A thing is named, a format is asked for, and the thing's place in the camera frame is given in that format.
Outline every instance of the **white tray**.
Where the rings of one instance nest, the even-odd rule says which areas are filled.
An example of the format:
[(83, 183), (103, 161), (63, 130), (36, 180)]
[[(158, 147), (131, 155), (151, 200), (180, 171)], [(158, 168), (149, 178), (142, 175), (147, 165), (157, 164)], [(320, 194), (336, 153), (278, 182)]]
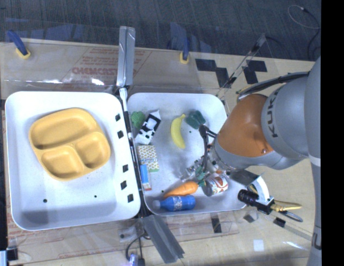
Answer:
[[(28, 131), (39, 118), (67, 108), (82, 108), (92, 114), (112, 154), (101, 168), (63, 182), (45, 172), (30, 146)], [(139, 191), (123, 111), (116, 97), (20, 91), (8, 97), (5, 110), (11, 208), (19, 227), (29, 231), (71, 227), (129, 219), (138, 213)]]
[(142, 111), (147, 116), (157, 109), (160, 111), (161, 123), (150, 144), (156, 148), (160, 170), (150, 173), (152, 190), (144, 192), (148, 208), (155, 214), (172, 216), (231, 211), (245, 207), (245, 204), (237, 199), (238, 192), (245, 187), (230, 180), (226, 192), (211, 197), (204, 195), (201, 188), (198, 188), (194, 194), (196, 206), (192, 210), (169, 212), (153, 208), (153, 200), (162, 199), (163, 192), (182, 184), (179, 180), (181, 173), (204, 154), (204, 144), (199, 131), (189, 126), (185, 120), (182, 121), (181, 134), (186, 148), (180, 149), (173, 143), (170, 134), (172, 120), (183, 113), (188, 116), (192, 110), (199, 110), (206, 120), (205, 125), (215, 133), (219, 132), (226, 120), (222, 102), (209, 94), (136, 93), (128, 99), (130, 113)]

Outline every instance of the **table surface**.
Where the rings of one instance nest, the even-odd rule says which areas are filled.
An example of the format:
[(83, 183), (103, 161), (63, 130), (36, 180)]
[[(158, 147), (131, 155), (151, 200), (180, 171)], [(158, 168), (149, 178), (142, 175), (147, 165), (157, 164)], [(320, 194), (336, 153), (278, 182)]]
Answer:
[[(41, 50), (48, 44), (59, 46), (63, 51), (70, 51), (75, 47), (118, 49), (116, 45), (51, 43), (50, 41), (30, 39), (25, 40), (25, 44), (32, 49), (34, 57), (37, 53), (36, 50)], [(34, 83), (39, 82), (40, 78), (45, 78), (43, 72), (52, 73), (53, 71), (48, 68), (55, 68), (57, 66), (55, 62), (63, 60), (62, 56), (56, 54), (50, 61), (52, 64), (47, 63), (39, 69), (36, 67), (39, 64), (37, 61), (34, 63), (36, 65), (23, 63), (16, 67), (11, 62), (12, 58), (16, 58), (15, 52), (11, 53), (12, 45), (2, 43), (0, 46), (1, 50), (8, 49), (8, 54), (0, 55), (2, 59), (0, 60), (2, 99), (6, 99), (14, 91), (23, 89), (23, 86), (18, 85), (18, 81), (21, 81), (18, 78), (23, 78), (25, 81), (28, 74), (32, 73), (31, 78)], [(238, 55), (190, 52), (189, 62), (183, 64), (180, 62), (179, 55), (180, 52), (174, 50), (136, 48), (134, 86), (130, 88), (130, 93), (136, 91), (193, 91), (215, 95), (219, 92), (217, 70), (208, 68), (203, 70), (198, 67), (200, 62), (216, 64), (217, 68), (226, 70), (230, 76), (244, 58)], [(266, 68), (266, 71), (254, 71), (258, 81), (287, 73), (309, 71), (314, 64), (297, 60), (263, 58), (257, 55), (253, 60), (261, 62)], [(16, 78), (11, 78), (20, 68), (25, 68), (21, 72), (23, 77), (17, 75)], [(236, 91), (246, 85), (245, 74), (241, 72), (232, 88), (223, 91), (227, 113), (236, 105)], [(267, 95), (275, 88), (268, 88), (262, 93)], [(3, 139), (6, 150), (5, 129), (3, 130)], [(122, 240), (119, 234), (133, 226), (136, 223), (134, 219), (39, 232), (28, 232), (18, 228), (11, 218), (6, 160), (5, 158), (8, 240), (9, 246), (17, 246), (19, 258), (10, 262), (10, 265), (129, 265), (125, 258), (125, 249), (129, 241)], [(262, 175), (270, 194), (275, 199), (301, 204), (302, 208), (296, 210), (295, 213), (303, 219), (303, 222), (292, 221), (282, 215), (274, 214), (274, 212), (267, 216), (248, 207), (239, 211), (164, 218), (185, 252), (182, 259), (171, 265), (282, 264), (294, 266), (306, 264), (315, 217), (314, 187), (309, 160), (303, 160), (282, 171), (266, 167), (250, 167), (248, 170)], [(213, 216), (217, 216), (220, 221), (221, 232), (214, 232), (211, 223)], [(275, 224), (276, 218), (284, 220), (285, 226), (280, 227)], [(150, 240), (142, 239), (141, 243), (146, 265), (164, 264)], [(131, 246), (130, 252), (140, 255), (138, 243), (135, 242)]]

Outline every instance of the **soda can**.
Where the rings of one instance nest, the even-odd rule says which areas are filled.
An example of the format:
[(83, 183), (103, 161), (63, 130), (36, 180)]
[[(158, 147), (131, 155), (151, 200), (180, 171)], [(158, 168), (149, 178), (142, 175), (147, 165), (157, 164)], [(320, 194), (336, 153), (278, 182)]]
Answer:
[(224, 173), (213, 173), (205, 179), (205, 186), (202, 187), (203, 192), (207, 196), (212, 196), (226, 191), (229, 188), (227, 175)]

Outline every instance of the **yellow clamp tip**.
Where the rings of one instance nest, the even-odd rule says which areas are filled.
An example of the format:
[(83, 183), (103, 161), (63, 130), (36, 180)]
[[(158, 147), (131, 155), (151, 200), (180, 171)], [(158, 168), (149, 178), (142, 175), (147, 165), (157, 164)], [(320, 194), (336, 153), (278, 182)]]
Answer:
[(179, 62), (181, 62), (182, 64), (187, 64), (189, 62), (189, 54), (188, 54), (187, 60), (184, 60), (183, 59), (183, 52), (181, 52), (179, 54)]
[(16, 48), (16, 52), (17, 52), (17, 54), (19, 55), (20, 58), (23, 58), (25, 60), (27, 60), (30, 57), (30, 55), (31, 55), (31, 53), (30, 53), (30, 51), (28, 49), (27, 49), (28, 53), (26, 55), (23, 55), (23, 53), (21, 53), (21, 51), (18, 48)]

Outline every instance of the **dark floor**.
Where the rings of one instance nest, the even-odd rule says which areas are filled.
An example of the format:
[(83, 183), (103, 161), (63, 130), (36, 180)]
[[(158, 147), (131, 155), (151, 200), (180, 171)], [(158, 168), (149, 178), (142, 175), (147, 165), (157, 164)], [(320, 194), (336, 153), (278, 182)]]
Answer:
[[(117, 44), (116, 29), (136, 29), (136, 46), (245, 55), (261, 34), (263, 57), (316, 60), (321, 0), (0, 0), (0, 40), (22, 37)], [(84, 33), (75, 37), (73, 28)], [(0, 249), (6, 247), (0, 108)]]

